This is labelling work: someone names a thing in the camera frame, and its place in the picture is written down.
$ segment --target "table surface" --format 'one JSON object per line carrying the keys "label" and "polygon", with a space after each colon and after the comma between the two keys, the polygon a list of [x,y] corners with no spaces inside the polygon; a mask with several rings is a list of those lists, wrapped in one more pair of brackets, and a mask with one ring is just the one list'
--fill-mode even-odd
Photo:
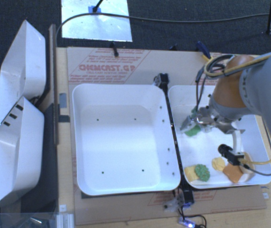
{"label": "table surface", "polygon": [[[58,93],[68,93],[67,86],[67,55],[66,48],[57,48],[56,56],[57,90]],[[70,115],[69,107],[60,110],[63,115]],[[58,157],[58,185],[59,205],[66,204],[67,212],[74,212],[74,192],[72,177],[71,135],[70,123],[59,123],[59,145],[57,146]],[[271,227],[271,183],[265,185],[263,192],[269,196],[266,199],[267,208],[228,213],[204,214],[208,228],[268,228]],[[178,217],[158,218],[127,222],[115,222],[77,226],[78,228],[180,228]]]}

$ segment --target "black floor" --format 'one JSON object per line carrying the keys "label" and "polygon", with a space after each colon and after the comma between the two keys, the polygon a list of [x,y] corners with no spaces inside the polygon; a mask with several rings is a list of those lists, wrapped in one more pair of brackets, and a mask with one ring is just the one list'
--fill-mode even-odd
{"label": "black floor", "polygon": [[[127,0],[129,14],[171,20],[226,19],[268,14],[271,0]],[[46,38],[48,28],[61,21],[61,0],[0,0],[0,66],[21,23],[27,19]],[[118,47],[163,49],[177,44],[178,50],[193,51],[198,40],[211,51],[237,54],[263,54],[271,51],[267,35],[268,16],[228,22],[169,24],[131,20],[133,42]],[[58,45],[108,47],[109,42],[59,39]]]}

